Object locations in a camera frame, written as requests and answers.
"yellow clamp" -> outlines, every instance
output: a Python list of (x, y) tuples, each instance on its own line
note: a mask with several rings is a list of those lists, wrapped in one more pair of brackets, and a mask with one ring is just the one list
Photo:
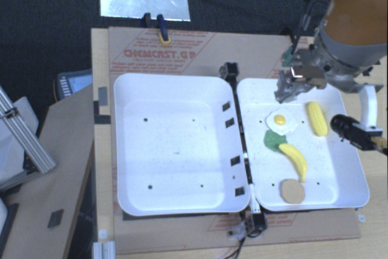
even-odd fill
[(160, 40), (160, 42), (161, 42), (162, 44), (167, 45), (167, 44), (170, 44), (170, 43), (171, 43), (171, 37), (170, 37), (170, 35), (168, 35), (168, 36), (169, 36), (169, 40), (167, 40), (167, 41), (163, 40), (163, 37), (162, 37), (162, 33), (161, 33), (161, 32), (158, 33), (158, 36), (159, 36), (159, 40)]

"white plastic bracket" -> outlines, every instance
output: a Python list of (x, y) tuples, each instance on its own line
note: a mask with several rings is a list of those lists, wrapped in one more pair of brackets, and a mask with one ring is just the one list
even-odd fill
[(377, 97), (375, 86), (365, 84), (358, 92), (361, 101), (361, 125), (375, 128), (377, 122)]
[(116, 259), (116, 242), (93, 243), (93, 259)]
[(242, 222), (228, 229), (228, 240), (241, 241), (244, 237), (250, 234), (253, 229), (253, 217), (252, 214), (248, 214), (247, 218), (242, 220)]
[[(244, 152), (244, 159), (249, 160), (248, 153), (246, 152)], [(250, 207), (251, 213), (261, 214), (260, 205), (257, 202), (256, 196), (255, 196), (255, 185), (253, 183), (249, 184), (249, 191), (250, 191), (249, 207)]]

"black cable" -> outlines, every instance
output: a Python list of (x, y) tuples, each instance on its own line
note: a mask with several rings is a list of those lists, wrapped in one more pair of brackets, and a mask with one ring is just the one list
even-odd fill
[(90, 250), (90, 245), (93, 244), (92, 242), (93, 242), (93, 234), (90, 235), (88, 242), (84, 244), (84, 247), (78, 253), (78, 256), (76, 257), (76, 259), (82, 258), (82, 256), (85, 255)]
[(227, 256), (227, 257), (225, 257), (224, 259), (230, 259), (230, 258), (232, 258), (233, 256), (235, 256), (235, 257), (233, 257), (233, 259), (237, 259), (238, 258), (238, 256), (240, 255), (240, 252), (241, 252), (241, 248), (243, 247), (243, 244), (244, 244), (244, 242), (245, 242), (245, 237), (240, 241), (240, 244), (238, 245), (238, 247), (237, 247), (237, 249), (234, 251), (234, 252), (232, 252), (229, 256)]
[(300, 39), (300, 37), (302, 35), (302, 31), (303, 31), (303, 26), (304, 26), (303, 22), (304, 22), (305, 16), (306, 15), (308, 15), (308, 16), (310, 15), (310, 12), (311, 12), (312, 8), (316, 4), (324, 5), (325, 2), (323, 2), (322, 0), (305, 0), (303, 13), (302, 13), (301, 19), (299, 20), (299, 25), (298, 25), (298, 29), (296, 31), (295, 40), (293, 41), (293, 44), (292, 44), (292, 49), (291, 49), (291, 52), (290, 52), (291, 55), (294, 55), (294, 53), (296, 52), (296, 47), (298, 45), (299, 39)]
[(261, 232), (262, 231), (260, 231), (260, 230), (253, 230), (251, 233), (249, 233), (248, 235), (247, 235), (247, 237), (249, 237), (249, 238), (256, 238), (256, 237), (258, 237), (258, 236), (260, 236), (261, 235)]
[(80, 225), (80, 224), (82, 224), (85, 220), (86, 220), (86, 217), (88, 217), (89, 216), (89, 213), (90, 212), (92, 212), (94, 209), (95, 209), (95, 207), (96, 207), (96, 203), (94, 203), (84, 214), (83, 214), (83, 216), (78, 216), (78, 217), (80, 217), (81, 219), (79, 219), (78, 221), (78, 224)]

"metal bracket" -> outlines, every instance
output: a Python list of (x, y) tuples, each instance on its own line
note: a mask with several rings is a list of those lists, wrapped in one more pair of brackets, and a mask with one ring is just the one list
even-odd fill
[(237, 226), (228, 229), (228, 240), (242, 240), (248, 234), (251, 234), (253, 230), (255, 230), (255, 227), (253, 226), (253, 217), (252, 214), (249, 214), (249, 216), (243, 219)]
[(4, 114), (2, 116), (0, 116), (0, 120), (4, 119), (4, 118), (9, 119), (9, 118), (11, 118), (13, 116), (16, 116), (18, 113), (19, 113), (18, 108), (12, 107), (8, 111), (4, 112)]
[(315, 65), (310, 50), (300, 49), (288, 61), (290, 70), (279, 72), (278, 90), (275, 92), (275, 98), (279, 103), (293, 101), (300, 93), (306, 93), (314, 87), (317, 89), (326, 87), (325, 75)]
[(116, 242), (93, 243), (93, 259), (116, 259)]
[(377, 123), (377, 97), (375, 86), (363, 85), (358, 92), (361, 101), (361, 124), (366, 128), (376, 128)]

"black clip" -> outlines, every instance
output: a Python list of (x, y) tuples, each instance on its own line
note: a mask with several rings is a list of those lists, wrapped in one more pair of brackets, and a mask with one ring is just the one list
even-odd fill
[(4, 114), (0, 116), (0, 119), (4, 119), (4, 118), (9, 119), (9, 118), (12, 118), (13, 116), (16, 116), (18, 113), (19, 113), (18, 108), (12, 107), (10, 110), (7, 110), (6, 112), (4, 112)]
[(140, 27), (142, 28), (150, 28), (152, 26), (152, 21), (151, 21), (151, 13), (145, 13), (142, 19), (140, 20)]
[(158, 20), (158, 27), (160, 29), (159, 32), (159, 39), (162, 42), (162, 44), (170, 44), (171, 43), (171, 37), (169, 36), (166, 21), (164, 20), (164, 17), (162, 14), (159, 14), (156, 19)]

